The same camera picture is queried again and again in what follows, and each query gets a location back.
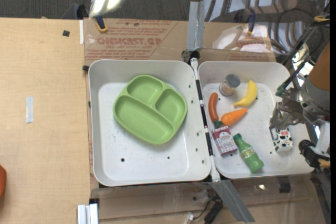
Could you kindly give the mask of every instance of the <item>red carton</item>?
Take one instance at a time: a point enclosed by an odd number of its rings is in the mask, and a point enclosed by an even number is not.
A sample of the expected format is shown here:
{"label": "red carton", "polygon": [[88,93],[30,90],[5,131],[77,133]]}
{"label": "red carton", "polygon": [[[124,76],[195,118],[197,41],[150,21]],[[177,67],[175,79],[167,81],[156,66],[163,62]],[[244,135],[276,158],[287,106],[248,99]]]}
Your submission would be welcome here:
{"label": "red carton", "polygon": [[238,149],[228,126],[214,129],[211,133],[222,156]]}

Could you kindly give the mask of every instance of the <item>wooden table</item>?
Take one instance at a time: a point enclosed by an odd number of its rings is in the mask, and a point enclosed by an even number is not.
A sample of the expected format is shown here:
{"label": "wooden table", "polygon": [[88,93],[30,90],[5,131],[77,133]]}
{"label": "wooden table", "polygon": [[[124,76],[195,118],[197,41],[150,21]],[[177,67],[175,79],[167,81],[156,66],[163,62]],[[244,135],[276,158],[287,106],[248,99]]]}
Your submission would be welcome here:
{"label": "wooden table", "polygon": [[[69,37],[62,35],[64,30],[70,32]],[[77,205],[87,205],[90,197],[80,22],[0,18],[0,33],[0,164],[7,170],[0,223],[76,223]],[[31,123],[26,123],[27,97],[34,98]],[[296,180],[294,186],[305,187],[296,189],[299,199],[291,201],[269,196],[265,202],[256,202],[254,195],[245,195],[244,188],[238,192],[256,223],[270,223],[270,219],[272,223],[299,219],[300,223],[324,223],[313,184],[305,178]],[[186,216],[108,223],[183,223]],[[193,223],[203,223],[203,219]],[[225,208],[214,223],[238,222]]]}

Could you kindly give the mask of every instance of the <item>green plate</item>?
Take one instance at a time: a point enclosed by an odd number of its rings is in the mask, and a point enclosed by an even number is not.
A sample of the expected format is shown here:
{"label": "green plate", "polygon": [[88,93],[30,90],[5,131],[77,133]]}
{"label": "green plate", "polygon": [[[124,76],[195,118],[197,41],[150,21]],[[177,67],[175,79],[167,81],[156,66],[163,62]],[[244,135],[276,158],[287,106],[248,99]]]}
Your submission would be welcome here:
{"label": "green plate", "polygon": [[150,144],[164,144],[178,131],[187,113],[183,96],[151,75],[133,78],[113,105],[116,121]]}

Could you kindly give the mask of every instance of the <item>toy banana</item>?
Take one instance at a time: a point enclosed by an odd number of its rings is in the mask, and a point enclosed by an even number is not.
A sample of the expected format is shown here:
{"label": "toy banana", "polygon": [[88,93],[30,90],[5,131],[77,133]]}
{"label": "toy banana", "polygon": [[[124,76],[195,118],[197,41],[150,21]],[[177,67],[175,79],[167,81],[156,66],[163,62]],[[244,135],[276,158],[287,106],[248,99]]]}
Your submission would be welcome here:
{"label": "toy banana", "polygon": [[249,80],[247,83],[247,92],[245,96],[240,99],[238,102],[233,103],[233,106],[249,106],[256,100],[258,93],[257,85],[253,80]]}

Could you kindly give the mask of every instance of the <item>green bottle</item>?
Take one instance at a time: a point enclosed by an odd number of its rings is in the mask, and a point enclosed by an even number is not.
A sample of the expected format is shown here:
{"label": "green bottle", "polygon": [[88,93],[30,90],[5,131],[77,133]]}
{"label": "green bottle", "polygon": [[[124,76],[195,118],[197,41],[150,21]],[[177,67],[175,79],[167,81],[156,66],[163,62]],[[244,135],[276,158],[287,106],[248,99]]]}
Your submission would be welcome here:
{"label": "green bottle", "polygon": [[241,157],[248,164],[252,173],[255,173],[264,166],[256,151],[242,139],[241,134],[234,135],[233,139],[239,148]]}

